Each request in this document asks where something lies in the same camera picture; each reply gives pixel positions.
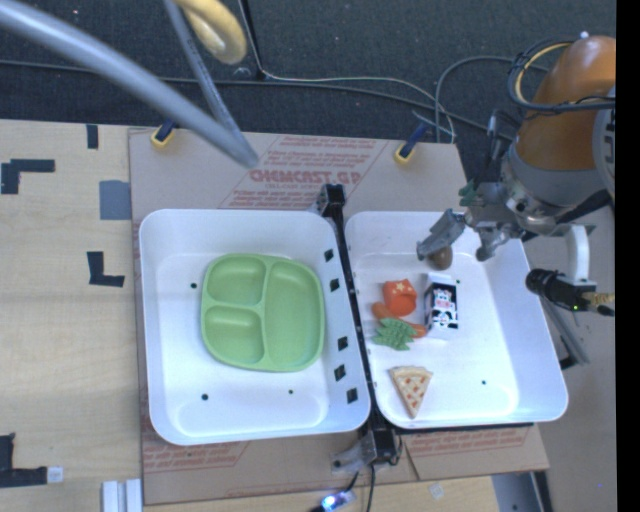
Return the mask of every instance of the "cardboard sheet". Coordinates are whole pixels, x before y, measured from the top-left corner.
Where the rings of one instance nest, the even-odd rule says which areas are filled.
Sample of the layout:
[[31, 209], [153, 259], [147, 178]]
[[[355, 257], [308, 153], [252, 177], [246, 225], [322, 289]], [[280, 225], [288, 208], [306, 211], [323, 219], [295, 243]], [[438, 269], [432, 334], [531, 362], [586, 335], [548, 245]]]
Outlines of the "cardboard sheet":
[[[403, 166], [393, 160], [402, 141], [249, 133], [260, 162], [247, 170], [188, 131], [178, 130], [159, 151], [150, 143], [152, 132], [132, 130], [129, 136], [145, 504], [343, 488], [353, 475], [334, 473], [331, 456], [353, 446], [356, 432], [189, 447], [155, 433], [148, 412], [138, 228], [162, 208], [313, 210], [325, 183], [344, 186], [347, 218], [364, 210], [444, 211], [458, 204], [465, 184], [456, 147], [420, 143]], [[403, 440], [398, 465], [381, 468], [377, 483], [548, 467], [535, 425]], [[368, 478], [363, 474], [357, 485]]]

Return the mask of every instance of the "green divided plate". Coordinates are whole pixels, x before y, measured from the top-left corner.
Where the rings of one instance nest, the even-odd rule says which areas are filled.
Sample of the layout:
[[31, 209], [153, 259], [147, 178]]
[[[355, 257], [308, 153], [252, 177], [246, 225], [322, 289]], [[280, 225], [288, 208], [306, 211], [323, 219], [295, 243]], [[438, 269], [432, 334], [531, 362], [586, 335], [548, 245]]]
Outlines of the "green divided plate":
[[223, 363], [273, 372], [303, 370], [322, 352], [324, 324], [320, 281], [300, 262], [227, 254], [207, 269], [202, 337]]

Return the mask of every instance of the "black tape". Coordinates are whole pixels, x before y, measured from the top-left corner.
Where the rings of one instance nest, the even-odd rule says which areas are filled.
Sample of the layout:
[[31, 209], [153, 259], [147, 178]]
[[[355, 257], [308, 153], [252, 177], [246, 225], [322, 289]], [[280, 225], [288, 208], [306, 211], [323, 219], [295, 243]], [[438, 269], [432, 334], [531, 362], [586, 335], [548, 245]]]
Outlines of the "black tape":
[[13, 440], [15, 437], [15, 434], [0, 436], [0, 488], [46, 484], [48, 473], [46, 466], [35, 469], [13, 468]]
[[98, 149], [98, 125], [87, 125], [87, 149]]
[[89, 261], [89, 284], [100, 286], [124, 286], [124, 276], [105, 276], [104, 275], [104, 253], [98, 251], [87, 252]]
[[17, 194], [22, 172], [54, 172], [55, 170], [55, 160], [12, 158], [8, 164], [2, 164], [0, 194]]
[[10, 164], [18, 172], [54, 172], [56, 170], [55, 160], [12, 158]]
[[15, 171], [11, 167], [11, 164], [2, 164], [0, 180], [2, 182], [2, 185], [0, 188], [0, 194], [17, 194], [18, 193], [18, 184], [20, 183], [20, 173]]

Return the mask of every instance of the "white bin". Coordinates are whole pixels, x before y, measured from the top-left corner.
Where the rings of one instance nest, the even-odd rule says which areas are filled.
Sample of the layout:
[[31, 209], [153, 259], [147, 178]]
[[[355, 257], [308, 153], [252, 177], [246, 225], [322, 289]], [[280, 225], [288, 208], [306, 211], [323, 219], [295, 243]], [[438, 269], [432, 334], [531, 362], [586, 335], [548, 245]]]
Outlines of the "white bin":
[[[540, 299], [528, 291], [524, 247], [512, 240], [481, 263], [480, 239], [467, 229], [453, 244], [453, 263], [435, 270], [416, 256], [416, 244], [440, 218], [436, 212], [362, 212], [346, 224], [372, 380], [381, 413], [407, 429], [544, 422], [559, 418], [568, 396]], [[397, 351], [371, 341], [379, 325], [371, 306], [385, 281], [409, 279], [418, 291], [407, 320], [424, 323], [421, 293], [432, 272], [457, 289], [457, 329], [434, 329]], [[411, 419], [388, 370], [419, 365], [433, 372], [418, 416]]]
[[[332, 225], [305, 211], [158, 210], [139, 231], [149, 409], [179, 445], [353, 431], [371, 407]], [[298, 372], [217, 361], [200, 333], [200, 286], [228, 253], [291, 258], [325, 300], [321, 357]]]

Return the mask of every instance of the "yellow clamp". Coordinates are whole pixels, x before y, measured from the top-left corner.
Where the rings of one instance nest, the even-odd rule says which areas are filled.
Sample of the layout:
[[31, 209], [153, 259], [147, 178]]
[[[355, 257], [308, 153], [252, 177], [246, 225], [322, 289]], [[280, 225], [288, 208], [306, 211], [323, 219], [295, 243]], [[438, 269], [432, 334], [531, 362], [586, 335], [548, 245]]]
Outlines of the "yellow clamp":
[[176, 133], [176, 127], [176, 123], [167, 119], [151, 134], [151, 144], [153, 144], [156, 149], [164, 149], [171, 139], [173, 139], [173, 136]]
[[173, 0], [182, 8], [198, 39], [225, 64], [236, 64], [247, 54], [247, 40], [236, 17], [218, 0]]
[[398, 149], [396, 149], [396, 152], [393, 154], [393, 159], [397, 164], [400, 164], [400, 165], [407, 164], [409, 163], [409, 160], [411, 160], [411, 157], [413, 156], [413, 149], [411, 149], [406, 156], [403, 156], [403, 153], [404, 153], [403, 149], [405, 148], [405, 146], [406, 144], [400, 144], [398, 146]]

